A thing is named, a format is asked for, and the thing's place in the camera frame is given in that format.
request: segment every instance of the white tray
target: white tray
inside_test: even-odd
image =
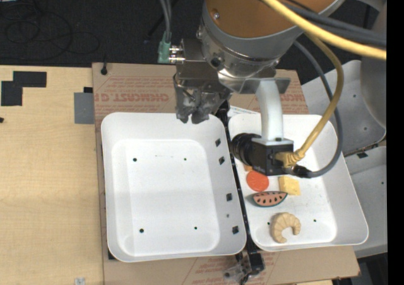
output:
[[[230,255],[246,231],[223,124],[112,113],[101,126],[107,241],[124,262]]]
[[[284,115],[284,137],[293,140],[294,148],[297,149],[319,119],[318,115]],[[235,115],[229,122],[229,132],[231,138],[242,132],[261,134],[260,114]],[[322,168],[333,157],[336,141],[334,128],[328,122],[299,164],[311,170]],[[250,196],[256,192],[246,183],[247,172],[244,165],[238,160],[236,165],[252,240],[259,248],[278,251],[355,245],[366,241],[367,223],[342,155],[326,175],[312,179],[300,178],[301,195],[289,195],[275,207],[259,207],[251,202]],[[270,177],[267,190],[279,190],[278,177]],[[279,212],[294,214],[302,224],[301,231],[296,236],[292,234],[291,228],[283,231],[286,243],[277,243],[270,235],[268,223]]]

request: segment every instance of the tray with toy food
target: tray with toy food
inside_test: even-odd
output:
[[[284,138],[300,147],[318,123],[318,115],[284,115]],[[229,121],[230,138],[261,133],[260,114],[242,113]],[[299,164],[316,171],[333,157],[337,138],[328,122]],[[316,178],[256,176],[235,160],[253,242],[266,251],[356,245],[368,227],[344,158]]]

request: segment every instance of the cardboard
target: cardboard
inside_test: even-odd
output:
[[[98,183],[105,284],[113,285],[195,285],[235,284],[223,278],[225,269],[235,263],[234,256],[169,259],[153,262],[124,263],[110,259],[107,249],[105,218],[105,185],[102,163],[102,119],[112,112],[175,112],[175,92],[170,65],[94,63],[93,92],[95,132],[97,139]],[[286,93],[281,96],[284,113],[308,113],[304,95],[295,71],[278,70],[277,76],[290,78]],[[254,95],[234,95],[230,104],[259,111]],[[266,269],[248,281],[250,285],[273,285],[310,282],[358,276],[360,269],[351,246],[310,248],[285,252],[263,252]]]

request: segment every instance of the black floor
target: black floor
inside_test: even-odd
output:
[[[195,37],[203,0],[178,0],[173,8],[172,42]],[[0,63],[90,66],[92,62],[157,63],[163,23],[146,41],[162,15],[158,0],[18,0],[0,3]],[[332,17],[371,26],[376,11],[348,0]],[[325,71],[333,68],[304,37],[299,41]],[[333,49],[342,63],[360,59]],[[292,47],[279,69],[296,69],[301,83],[317,77],[309,61]]]

